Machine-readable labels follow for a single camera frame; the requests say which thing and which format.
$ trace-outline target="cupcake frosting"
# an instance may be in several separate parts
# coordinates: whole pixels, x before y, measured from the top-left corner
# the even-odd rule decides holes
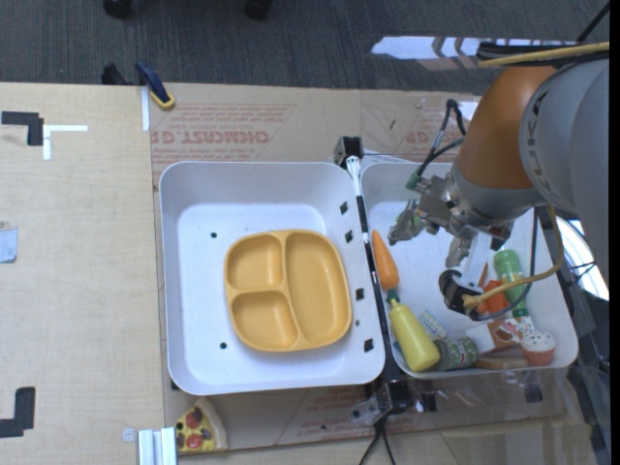
[[[523,336],[521,347],[528,352],[546,352],[555,348],[555,340],[548,332],[537,330]]]

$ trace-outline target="gray carpet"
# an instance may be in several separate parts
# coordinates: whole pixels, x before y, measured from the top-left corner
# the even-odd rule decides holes
[[[137,82],[143,59],[163,81],[481,94],[497,70],[454,59],[432,70],[372,46],[384,36],[574,41],[608,0],[274,0],[263,21],[243,13],[246,0],[133,0],[125,20],[103,1],[0,0],[0,80],[98,84],[113,62]],[[608,39],[607,14],[585,43]]]

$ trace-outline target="white tray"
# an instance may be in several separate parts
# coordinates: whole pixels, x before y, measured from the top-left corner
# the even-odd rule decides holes
[[[405,188],[405,183],[418,166],[419,164],[415,163],[377,163],[362,172],[361,186],[370,231],[377,229],[381,236],[387,236],[389,227],[394,224],[396,216],[403,210],[407,200],[416,196],[415,193]],[[425,177],[433,174],[443,177],[449,170],[450,164],[431,164],[426,169]],[[506,247],[518,253],[521,267],[526,275],[529,274],[530,267],[533,214],[533,210],[530,210],[516,220],[511,238],[506,243]],[[436,235],[421,232],[409,241],[395,243],[389,250],[399,270],[398,293],[401,301],[408,304],[417,315],[428,310],[448,330],[449,337],[461,337],[465,335],[467,328],[479,326],[481,323],[449,310],[439,290],[438,278],[446,269],[444,265],[451,239],[452,236],[444,230],[439,230]],[[493,252],[489,251],[487,279],[496,277],[491,261],[492,254]],[[543,272],[551,266],[543,231],[539,227],[536,272]],[[566,367],[573,363],[577,355],[578,341],[555,274],[533,283],[526,300],[534,326],[550,332],[556,341],[557,349],[550,365],[527,367],[522,370],[553,369]],[[391,332],[390,339],[393,347],[395,340]],[[462,377],[496,372],[481,369],[412,372],[401,353],[397,349],[393,352],[400,368],[419,379]]]
[[[161,176],[160,205],[168,364],[181,389],[212,395],[359,385],[381,374],[385,349],[345,170],[331,163],[180,162]],[[259,352],[233,330],[224,258],[243,236],[285,229],[315,231],[334,243],[353,321],[342,339],[323,348]]]

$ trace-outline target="toy carrot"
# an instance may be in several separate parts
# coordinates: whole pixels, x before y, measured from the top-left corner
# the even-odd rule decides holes
[[[388,246],[377,230],[372,232],[372,249],[381,286],[386,290],[395,288],[399,280],[398,268],[396,268],[396,262],[389,252]]]

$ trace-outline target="blue clamp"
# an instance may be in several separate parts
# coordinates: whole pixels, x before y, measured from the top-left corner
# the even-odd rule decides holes
[[[155,71],[143,60],[139,60],[136,63],[136,71],[148,84],[150,97],[153,101],[163,110],[171,109],[174,106],[174,97],[166,91],[164,84]]]

